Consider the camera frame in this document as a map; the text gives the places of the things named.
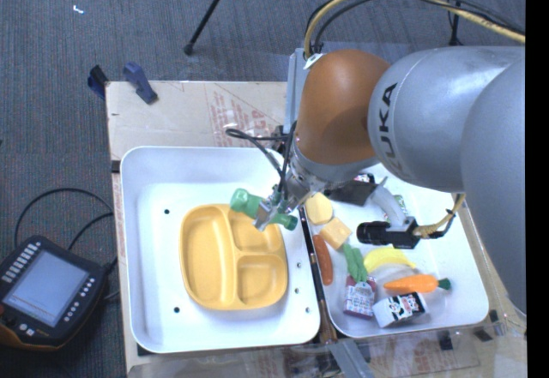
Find white milk carton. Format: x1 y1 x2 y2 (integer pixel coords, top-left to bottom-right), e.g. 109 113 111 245
371 291 430 329

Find brown cardboard board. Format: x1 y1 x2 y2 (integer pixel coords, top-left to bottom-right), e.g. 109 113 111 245
105 80 527 378

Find green beans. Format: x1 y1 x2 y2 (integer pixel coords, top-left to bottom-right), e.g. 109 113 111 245
342 243 370 284

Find pink carton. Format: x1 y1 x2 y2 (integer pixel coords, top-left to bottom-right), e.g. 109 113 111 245
342 274 379 320

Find orange sausage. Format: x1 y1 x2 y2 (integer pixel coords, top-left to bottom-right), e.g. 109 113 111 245
311 234 335 287

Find yellow divided plate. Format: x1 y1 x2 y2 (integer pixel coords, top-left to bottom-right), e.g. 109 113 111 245
178 203 290 312

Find white plastic tray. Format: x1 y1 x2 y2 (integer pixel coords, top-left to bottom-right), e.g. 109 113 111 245
299 161 491 339
119 146 323 355

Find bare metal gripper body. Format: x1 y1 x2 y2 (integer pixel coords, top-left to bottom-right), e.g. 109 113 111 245
268 161 329 215

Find yellow banana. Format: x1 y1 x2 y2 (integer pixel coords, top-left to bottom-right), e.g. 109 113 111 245
363 247 418 275

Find black cylinder on white bracket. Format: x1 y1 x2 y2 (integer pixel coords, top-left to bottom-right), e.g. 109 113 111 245
356 185 422 250

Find green plastic bottle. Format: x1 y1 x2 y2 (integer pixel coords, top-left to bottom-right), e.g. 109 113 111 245
229 188 299 232

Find yellow cheese block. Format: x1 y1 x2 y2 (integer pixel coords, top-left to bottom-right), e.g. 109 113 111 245
319 217 353 250

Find orange carrot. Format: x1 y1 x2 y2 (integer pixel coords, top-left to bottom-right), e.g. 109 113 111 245
382 273 453 296

